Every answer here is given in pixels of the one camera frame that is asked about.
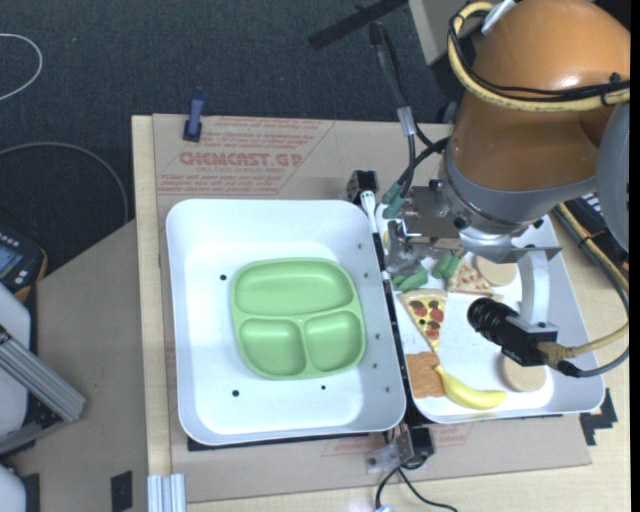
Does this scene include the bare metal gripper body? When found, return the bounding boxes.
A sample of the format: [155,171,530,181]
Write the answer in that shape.
[398,178,521,263]

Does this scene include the green toy beans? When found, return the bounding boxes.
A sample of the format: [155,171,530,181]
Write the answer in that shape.
[431,254,464,281]
[389,266,430,293]

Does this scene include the thin black and white rod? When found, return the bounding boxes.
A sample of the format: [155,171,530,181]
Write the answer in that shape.
[360,191,412,432]

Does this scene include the toy pizza slice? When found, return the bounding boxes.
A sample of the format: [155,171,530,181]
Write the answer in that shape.
[445,256,495,295]
[397,287,449,354]

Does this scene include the tan round biscuit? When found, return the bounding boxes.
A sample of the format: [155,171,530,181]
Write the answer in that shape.
[471,252,519,288]
[500,356,548,393]

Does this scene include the white plastic tray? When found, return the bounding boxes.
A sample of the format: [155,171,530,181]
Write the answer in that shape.
[164,198,408,447]
[372,198,606,426]

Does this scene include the green divided plate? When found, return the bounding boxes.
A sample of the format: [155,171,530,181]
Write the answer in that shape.
[229,256,368,382]

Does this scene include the orange toy bread slice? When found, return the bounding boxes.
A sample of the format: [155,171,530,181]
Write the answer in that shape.
[404,350,447,400]

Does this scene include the yellow banana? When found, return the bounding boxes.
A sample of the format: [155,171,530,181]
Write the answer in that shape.
[433,363,508,412]

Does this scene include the brown cardboard board red print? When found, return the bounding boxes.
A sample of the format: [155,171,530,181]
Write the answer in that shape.
[152,113,594,504]

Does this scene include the black cylinder on white bracket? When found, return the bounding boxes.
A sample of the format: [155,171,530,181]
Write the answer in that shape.
[466,244,562,369]

